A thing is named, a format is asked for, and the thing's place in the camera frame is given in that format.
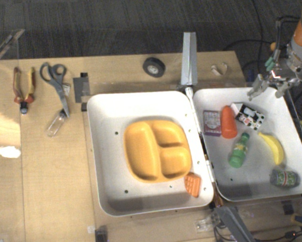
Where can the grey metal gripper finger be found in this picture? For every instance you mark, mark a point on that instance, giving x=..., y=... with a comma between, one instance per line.
x=285, y=86
x=257, y=85

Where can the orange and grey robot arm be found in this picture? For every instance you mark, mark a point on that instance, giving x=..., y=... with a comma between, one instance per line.
x=301, y=41

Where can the white and black carton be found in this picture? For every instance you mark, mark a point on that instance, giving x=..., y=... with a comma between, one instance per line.
x=250, y=117

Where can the orange carrot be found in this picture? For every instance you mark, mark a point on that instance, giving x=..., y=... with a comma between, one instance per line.
x=228, y=123

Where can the purple packet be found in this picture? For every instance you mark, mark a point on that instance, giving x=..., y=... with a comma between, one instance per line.
x=212, y=124

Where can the yellow banana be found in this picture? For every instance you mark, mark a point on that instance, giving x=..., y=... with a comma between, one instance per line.
x=275, y=145

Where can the green bottle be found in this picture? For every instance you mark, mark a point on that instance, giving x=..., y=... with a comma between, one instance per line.
x=239, y=152

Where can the green can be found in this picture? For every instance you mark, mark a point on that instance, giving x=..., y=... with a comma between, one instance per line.
x=284, y=178

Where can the white plastic tray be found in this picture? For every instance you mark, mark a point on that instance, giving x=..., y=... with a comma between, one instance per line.
x=109, y=159
x=255, y=179

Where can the black tape roll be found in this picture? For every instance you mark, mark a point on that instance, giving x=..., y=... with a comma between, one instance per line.
x=154, y=67

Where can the orange toy waffle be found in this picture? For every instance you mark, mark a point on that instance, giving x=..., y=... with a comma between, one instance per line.
x=192, y=184

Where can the orange divided plate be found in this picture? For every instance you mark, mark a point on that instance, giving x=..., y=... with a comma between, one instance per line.
x=143, y=150

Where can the grey scissors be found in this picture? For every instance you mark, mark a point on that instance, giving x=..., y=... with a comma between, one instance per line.
x=58, y=86

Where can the clear plastic bottle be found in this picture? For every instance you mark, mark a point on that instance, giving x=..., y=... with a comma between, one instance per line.
x=55, y=124

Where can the red and yellow pliers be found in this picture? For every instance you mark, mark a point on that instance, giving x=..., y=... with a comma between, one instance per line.
x=17, y=88

